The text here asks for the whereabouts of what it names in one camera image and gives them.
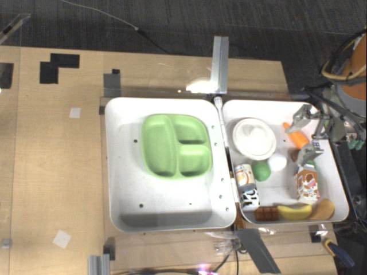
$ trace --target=gray carpet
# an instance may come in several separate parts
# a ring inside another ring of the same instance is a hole
[[[211,56],[214,35],[230,56],[281,60],[291,92],[319,83],[331,51],[366,24],[366,0],[68,0],[136,25],[171,54]],[[0,28],[31,13],[7,44],[163,53],[130,26],[57,0],[0,0]]]

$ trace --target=white bowl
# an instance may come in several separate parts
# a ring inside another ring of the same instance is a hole
[[[276,139],[271,128],[254,118],[243,119],[236,124],[233,142],[242,155],[252,160],[268,159],[276,148]]]

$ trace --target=white ball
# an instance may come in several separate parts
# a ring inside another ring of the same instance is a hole
[[[287,165],[287,158],[280,153],[274,153],[268,159],[268,165],[271,171],[280,171]]]

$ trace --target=can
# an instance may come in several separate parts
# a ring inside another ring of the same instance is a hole
[[[241,164],[235,167],[237,187],[241,192],[254,190],[256,188],[250,164]]]

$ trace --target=green ball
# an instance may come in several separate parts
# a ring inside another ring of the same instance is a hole
[[[257,181],[267,180],[271,174],[268,163],[264,161],[257,162],[255,165],[253,165],[252,172],[253,177],[255,177]]]

